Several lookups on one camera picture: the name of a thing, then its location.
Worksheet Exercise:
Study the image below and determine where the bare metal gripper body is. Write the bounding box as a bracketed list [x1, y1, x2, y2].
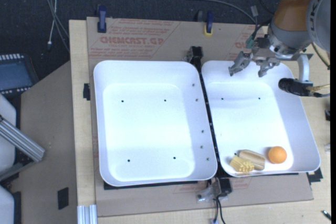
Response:
[251, 37, 295, 61]

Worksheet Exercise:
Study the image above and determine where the white plastic tray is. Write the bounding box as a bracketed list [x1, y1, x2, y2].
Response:
[93, 60, 218, 187]
[201, 60, 321, 178]

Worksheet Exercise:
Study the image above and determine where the thin black rod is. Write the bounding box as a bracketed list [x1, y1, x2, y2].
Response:
[198, 65, 223, 179]

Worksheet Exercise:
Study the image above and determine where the orange ball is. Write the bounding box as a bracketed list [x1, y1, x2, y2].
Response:
[268, 146, 288, 164]

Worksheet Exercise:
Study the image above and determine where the tan bread roll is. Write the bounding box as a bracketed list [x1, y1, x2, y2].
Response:
[237, 149, 266, 171]

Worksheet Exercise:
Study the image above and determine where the brown cardboard board red print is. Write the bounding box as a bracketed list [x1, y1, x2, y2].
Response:
[86, 16, 314, 217]

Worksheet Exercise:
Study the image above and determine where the yellow corn cob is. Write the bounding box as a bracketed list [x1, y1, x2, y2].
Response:
[229, 156, 255, 173]

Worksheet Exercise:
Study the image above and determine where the black cylinder on white bracket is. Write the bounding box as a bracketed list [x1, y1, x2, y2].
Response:
[278, 53, 315, 97]

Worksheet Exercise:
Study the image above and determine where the black block with thin wires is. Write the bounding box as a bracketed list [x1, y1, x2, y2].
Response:
[197, 177, 233, 202]
[185, 46, 203, 65]

